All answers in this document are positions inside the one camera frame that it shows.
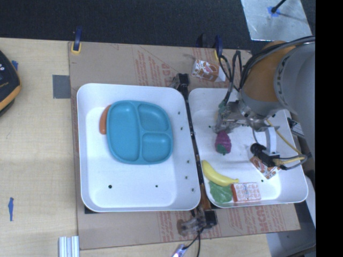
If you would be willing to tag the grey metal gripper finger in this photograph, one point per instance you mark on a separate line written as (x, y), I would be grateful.
(219, 126)
(231, 127)

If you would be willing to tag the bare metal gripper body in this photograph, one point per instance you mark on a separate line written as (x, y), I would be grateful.
(234, 114)

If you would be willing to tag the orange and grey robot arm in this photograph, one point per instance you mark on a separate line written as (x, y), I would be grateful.
(264, 79)

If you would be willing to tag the purple grapes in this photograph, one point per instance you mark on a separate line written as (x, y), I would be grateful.
(223, 142)

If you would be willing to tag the thin black and white rod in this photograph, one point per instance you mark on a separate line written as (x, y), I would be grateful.
(193, 138)

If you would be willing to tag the white plastic tray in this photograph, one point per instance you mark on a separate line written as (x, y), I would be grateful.
(134, 186)
(241, 165)

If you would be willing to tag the yellow banana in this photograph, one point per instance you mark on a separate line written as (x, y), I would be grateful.
(214, 174)

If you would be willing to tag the orange and white carton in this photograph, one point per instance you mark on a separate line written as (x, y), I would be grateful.
(265, 171)
(206, 70)

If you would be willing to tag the orange and white packet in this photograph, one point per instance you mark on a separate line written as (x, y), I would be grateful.
(246, 192)

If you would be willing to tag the green lettuce leaf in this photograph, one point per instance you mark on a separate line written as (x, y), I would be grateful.
(220, 194)

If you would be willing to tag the blue divided plate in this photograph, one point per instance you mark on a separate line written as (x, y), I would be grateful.
(139, 132)

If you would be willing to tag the orange sausage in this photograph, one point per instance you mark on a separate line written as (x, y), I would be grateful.
(102, 123)

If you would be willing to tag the brown cardboard board red print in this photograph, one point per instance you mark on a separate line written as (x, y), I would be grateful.
(120, 63)

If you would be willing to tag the black cylinder on white bracket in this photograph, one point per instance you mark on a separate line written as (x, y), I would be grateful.
(264, 155)

